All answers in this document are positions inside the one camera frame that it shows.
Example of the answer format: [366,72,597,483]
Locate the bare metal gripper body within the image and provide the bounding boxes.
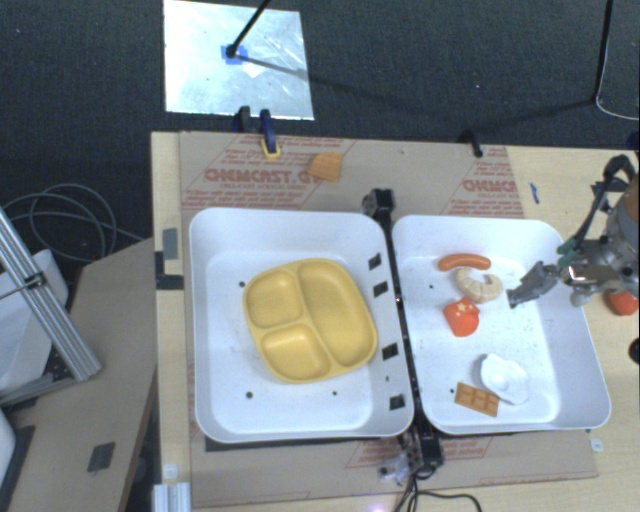
[555,238,640,308]

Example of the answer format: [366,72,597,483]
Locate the beige toy croissant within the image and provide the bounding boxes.
[454,265,504,305]

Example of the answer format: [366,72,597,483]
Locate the orange toy sausage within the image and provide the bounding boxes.
[437,252,493,273]

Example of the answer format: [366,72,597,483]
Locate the white toy fried egg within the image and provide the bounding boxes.
[479,352,531,406]

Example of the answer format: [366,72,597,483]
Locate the white plastic tray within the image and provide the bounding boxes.
[188,206,417,445]
[390,214,613,436]

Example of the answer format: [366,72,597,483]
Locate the orange toy waffle biscuit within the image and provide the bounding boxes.
[453,381,502,419]

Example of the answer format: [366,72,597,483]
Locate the thin black rod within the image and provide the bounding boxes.
[378,209,429,442]

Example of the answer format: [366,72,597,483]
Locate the brown cardboard board, red print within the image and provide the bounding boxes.
[177,130,600,509]

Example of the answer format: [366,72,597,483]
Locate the yellow divided plate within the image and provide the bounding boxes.
[241,257,379,385]

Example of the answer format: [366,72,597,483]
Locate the orange toy bread slice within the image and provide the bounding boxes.
[305,150,345,183]

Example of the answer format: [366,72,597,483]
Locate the black block with wires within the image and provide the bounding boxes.
[398,428,446,479]
[361,187,397,219]

